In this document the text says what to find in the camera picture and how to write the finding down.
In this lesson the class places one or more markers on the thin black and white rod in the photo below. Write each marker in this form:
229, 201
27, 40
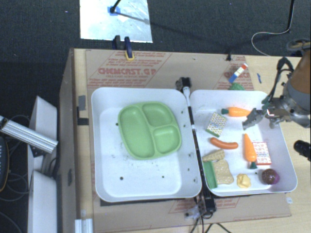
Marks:
192, 115

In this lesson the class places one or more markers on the green divided plate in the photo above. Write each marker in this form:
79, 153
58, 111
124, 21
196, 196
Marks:
141, 130

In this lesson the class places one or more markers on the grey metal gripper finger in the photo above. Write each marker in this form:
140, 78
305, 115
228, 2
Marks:
274, 123
252, 119

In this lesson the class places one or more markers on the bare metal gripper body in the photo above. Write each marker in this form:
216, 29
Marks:
289, 110

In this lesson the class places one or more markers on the white plastic tray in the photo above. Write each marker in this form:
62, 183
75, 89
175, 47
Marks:
277, 139
145, 173

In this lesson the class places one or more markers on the tan bread slice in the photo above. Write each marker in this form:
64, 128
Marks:
223, 172

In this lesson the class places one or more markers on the green and yellow patterned carton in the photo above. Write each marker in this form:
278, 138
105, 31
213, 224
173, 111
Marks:
216, 124

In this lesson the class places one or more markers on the orange sausage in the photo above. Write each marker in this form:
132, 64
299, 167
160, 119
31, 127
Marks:
223, 144

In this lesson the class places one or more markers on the dark red and purple ball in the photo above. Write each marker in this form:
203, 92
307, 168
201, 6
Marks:
270, 176

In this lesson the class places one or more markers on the red white and blue bar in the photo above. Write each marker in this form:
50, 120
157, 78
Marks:
238, 72

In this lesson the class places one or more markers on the green flat strip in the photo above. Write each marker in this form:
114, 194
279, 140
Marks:
210, 175

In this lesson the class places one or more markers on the brown cardboard board red print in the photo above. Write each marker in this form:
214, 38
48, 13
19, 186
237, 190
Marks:
145, 71

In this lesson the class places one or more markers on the yellow lumpy toy food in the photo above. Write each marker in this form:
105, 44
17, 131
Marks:
243, 181

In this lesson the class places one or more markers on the orange carrot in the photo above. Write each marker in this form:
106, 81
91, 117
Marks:
236, 111
249, 149

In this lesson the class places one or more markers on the red and white carton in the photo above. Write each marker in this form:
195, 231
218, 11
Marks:
263, 153

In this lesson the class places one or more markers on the green broccoli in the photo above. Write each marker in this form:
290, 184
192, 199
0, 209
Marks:
236, 87

